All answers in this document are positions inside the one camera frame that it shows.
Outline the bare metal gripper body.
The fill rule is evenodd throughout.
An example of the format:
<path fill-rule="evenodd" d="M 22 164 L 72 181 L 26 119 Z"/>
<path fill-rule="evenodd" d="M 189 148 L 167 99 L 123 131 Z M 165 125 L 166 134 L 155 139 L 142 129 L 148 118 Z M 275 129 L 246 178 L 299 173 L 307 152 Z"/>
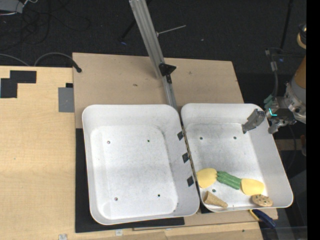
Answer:
<path fill-rule="evenodd" d="M 299 121 L 306 124 L 306 105 L 295 95 L 277 96 L 270 107 L 272 117 L 287 122 Z"/>

